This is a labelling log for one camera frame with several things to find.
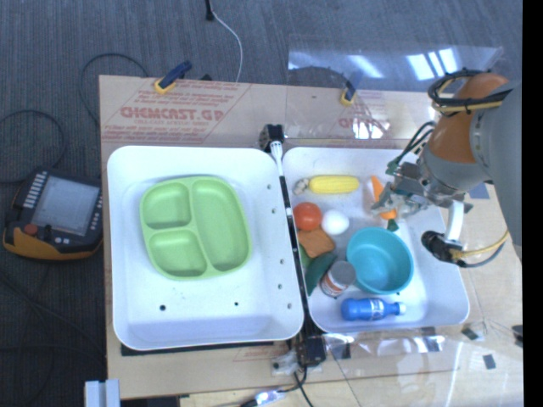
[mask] blue bottle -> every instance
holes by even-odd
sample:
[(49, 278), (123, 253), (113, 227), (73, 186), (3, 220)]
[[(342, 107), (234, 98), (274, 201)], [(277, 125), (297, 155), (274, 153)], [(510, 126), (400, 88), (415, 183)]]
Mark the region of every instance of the blue bottle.
[(406, 306), (402, 302), (387, 303), (382, 298), (347, 298), (341, 304), (341, 315), (347, 321), (382, 320), (387, 315), (403, 315)]

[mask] blue and yellow clamp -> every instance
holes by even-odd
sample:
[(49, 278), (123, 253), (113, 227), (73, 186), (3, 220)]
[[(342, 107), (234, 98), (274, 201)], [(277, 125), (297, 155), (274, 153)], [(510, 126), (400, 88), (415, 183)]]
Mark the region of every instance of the blue and yellow clamp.
[(345, 89), (341, 92), (339, 101), (345, 106), (350, 107), (355, 102), (356, 89), (362, 80), (362, 71), (353, 72), (345, 83)]
[(163, 78), (157, 80), (154, 83), (154, 90), (161, 95), (164, 95), (166, 92), (169, 92), (176, 85), (175, 81), (178, 78), (183, 78), (185, 73), (193, 67), (193, 64), (189, 60), (185, 60), (182, 64), (176, 66)]

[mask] table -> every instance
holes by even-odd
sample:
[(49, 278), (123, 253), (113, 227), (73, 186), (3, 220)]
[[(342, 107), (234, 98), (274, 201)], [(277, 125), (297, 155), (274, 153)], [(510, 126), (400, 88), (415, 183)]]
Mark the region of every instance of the table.
[[(121, 352), (112, 316), (107, 160), (125, 145), (255, 148), (266, 124), (284, 125), (294, 135), (285, 146), (399, 148), (432, 117), (429, 100), (420, 92), (358, 92), (372, 118), (390, 125), (392, 136), (352, 140), (346, 135), (353, 120), (367, 111), (346, 110), (333, 89), (179, 80), (161, 96), (154, 82), (115, 75), (99, 81), (108, 378), (119, 379), (122, 399), (189, 394), (182, 406), (241, 404), (268, 387), (290, 387), (292, 376), (272, 375), (272, 359), (288, 351), (284, 342), (167, 354)], [(467, 198), (474, 204), (462, 229), (467, 248), (493, 243), (505, 230), (494, 189), (486, 189), (487, 198)], [(522, 404), (523, 350), (512, 331), (523, 323), (522, 266), (512, 245), (507, 243), (491, 264), (464, 270), (462, 279), (471, 305), (462, 326), (362, 333), (349, 359), (330, 349), (304, 385), (313, 404)], [(423, 351), (412, 347), (413, 340), (438, 340), (439, 347)], [(305, 401), (295, 390), (281, 403)]]

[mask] white egg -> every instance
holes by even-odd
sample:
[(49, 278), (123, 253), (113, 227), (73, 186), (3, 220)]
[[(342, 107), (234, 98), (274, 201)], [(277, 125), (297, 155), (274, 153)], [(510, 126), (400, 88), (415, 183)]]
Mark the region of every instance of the white egg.
[(328, 235), (339, 235), (349, 228), (349, 217), (336, 209), (329, 209), (322, 216), (321, 228)]

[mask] teal bowl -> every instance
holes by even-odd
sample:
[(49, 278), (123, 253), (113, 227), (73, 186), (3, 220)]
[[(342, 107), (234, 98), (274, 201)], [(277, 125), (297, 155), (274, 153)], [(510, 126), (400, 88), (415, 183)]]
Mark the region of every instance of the teal bowl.
[(355, 284), (368, 293), (398, 293), (413, 278), (409, 248), (395, 233), (382, 227), (355, 232), (347, 244), (347, 260), (356, 269)]

